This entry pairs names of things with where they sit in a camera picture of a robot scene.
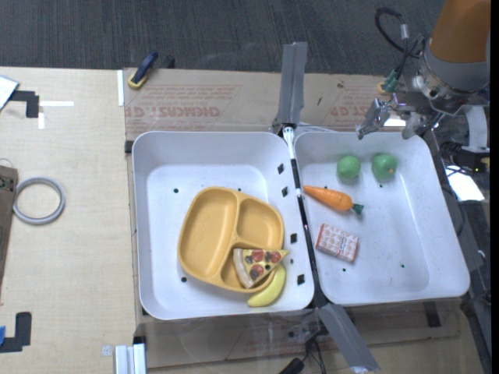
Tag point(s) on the yellow banana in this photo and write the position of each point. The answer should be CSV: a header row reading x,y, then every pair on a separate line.
x,y
271,290

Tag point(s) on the yellow divided plate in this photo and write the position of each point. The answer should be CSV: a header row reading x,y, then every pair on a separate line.
x,y
208,232

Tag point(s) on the green toy fruit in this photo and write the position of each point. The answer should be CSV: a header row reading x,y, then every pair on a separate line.
x,y
348,166
383,166

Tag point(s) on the grey tape roll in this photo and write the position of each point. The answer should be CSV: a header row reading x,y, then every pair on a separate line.
x,y
17,212

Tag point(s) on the orange and white carton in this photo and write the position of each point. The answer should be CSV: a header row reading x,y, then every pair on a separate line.
x,y
337,242

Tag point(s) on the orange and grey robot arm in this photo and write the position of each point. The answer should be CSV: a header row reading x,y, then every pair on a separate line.
x,y
462,22

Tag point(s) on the white paper sheet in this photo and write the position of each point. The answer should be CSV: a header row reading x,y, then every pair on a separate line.
x,y
6,90

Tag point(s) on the brown cardboard board red print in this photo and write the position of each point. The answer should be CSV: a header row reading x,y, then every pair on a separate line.
x,y
234,103

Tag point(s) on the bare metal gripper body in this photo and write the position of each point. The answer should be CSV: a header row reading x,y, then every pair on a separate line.
x,y
436,99

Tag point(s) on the toy pizza slice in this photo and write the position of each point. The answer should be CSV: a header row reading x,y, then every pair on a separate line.
x,y
253,265

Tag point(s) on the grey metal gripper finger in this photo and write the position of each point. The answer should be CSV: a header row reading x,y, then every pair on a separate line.
x,y
376,117
419,123

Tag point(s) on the black cylinder on white bracket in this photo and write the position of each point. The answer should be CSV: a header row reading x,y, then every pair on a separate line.
x,y
477,131

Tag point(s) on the orange carrot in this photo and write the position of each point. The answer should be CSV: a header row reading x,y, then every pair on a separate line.
x,y
329,198

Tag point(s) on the white plastic tray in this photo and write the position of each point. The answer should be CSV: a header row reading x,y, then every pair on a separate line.
x,y
393,248
163,228

